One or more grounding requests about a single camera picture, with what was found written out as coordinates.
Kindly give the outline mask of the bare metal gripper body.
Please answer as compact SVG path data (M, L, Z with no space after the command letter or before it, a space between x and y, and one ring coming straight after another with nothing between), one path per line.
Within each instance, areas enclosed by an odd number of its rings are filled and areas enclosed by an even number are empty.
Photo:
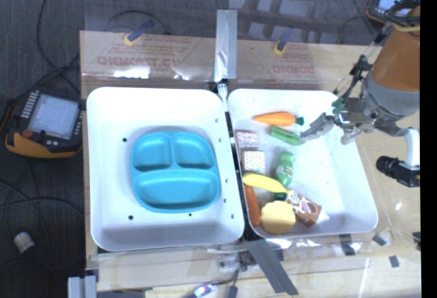
M375 118L359 98L340 97L333 102L334 122L347 133L369 133L375 129Z

